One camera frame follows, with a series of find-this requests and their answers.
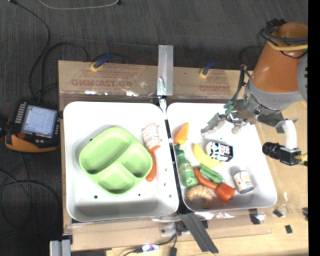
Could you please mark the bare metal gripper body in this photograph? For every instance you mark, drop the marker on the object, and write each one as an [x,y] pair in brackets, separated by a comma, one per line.
[242,113]

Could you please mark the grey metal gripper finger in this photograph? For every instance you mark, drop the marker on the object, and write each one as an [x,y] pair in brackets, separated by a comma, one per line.
[237,128]
[213,124]

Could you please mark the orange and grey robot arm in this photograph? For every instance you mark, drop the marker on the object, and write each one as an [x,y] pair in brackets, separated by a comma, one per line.
[275,72]

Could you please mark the black and white carton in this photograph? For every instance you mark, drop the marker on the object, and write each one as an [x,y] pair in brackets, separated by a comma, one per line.
[220,151]

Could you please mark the orange carrot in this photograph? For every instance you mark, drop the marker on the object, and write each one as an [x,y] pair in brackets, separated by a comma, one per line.
[182,133]

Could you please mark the yellow banana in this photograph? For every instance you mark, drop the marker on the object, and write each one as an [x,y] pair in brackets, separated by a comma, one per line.
[203,157]

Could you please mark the white plastic tray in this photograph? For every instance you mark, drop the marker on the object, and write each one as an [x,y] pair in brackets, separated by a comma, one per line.
[117,210]
[252,160]

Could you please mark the green plastic bottle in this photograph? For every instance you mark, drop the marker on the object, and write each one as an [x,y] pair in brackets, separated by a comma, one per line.
[185,168]

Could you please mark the white can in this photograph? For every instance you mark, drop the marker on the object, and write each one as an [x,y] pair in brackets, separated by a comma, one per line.
[243,182]

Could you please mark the red sausage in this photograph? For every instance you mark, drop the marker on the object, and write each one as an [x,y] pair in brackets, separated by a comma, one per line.
[203,180]

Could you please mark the orange and white packet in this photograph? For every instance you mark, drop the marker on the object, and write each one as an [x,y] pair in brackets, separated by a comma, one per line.
[150,136]

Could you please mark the red bell pepper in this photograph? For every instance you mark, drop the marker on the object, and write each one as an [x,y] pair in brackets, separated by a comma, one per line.
[225,192]

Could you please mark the tan croissant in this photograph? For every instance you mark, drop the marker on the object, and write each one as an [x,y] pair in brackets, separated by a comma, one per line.
[198,195]

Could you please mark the orange sausage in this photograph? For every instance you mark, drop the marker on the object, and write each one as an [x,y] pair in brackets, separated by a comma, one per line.
[152,167]

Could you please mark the green divided plate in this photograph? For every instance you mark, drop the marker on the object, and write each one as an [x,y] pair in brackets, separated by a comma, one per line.
[112,150]

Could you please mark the brown cardboard board red print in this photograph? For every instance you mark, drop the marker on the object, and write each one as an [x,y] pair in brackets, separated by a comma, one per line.
[117,80]

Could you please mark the black cylinder on white bracket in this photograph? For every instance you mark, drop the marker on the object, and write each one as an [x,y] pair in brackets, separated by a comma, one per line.
[280,152]

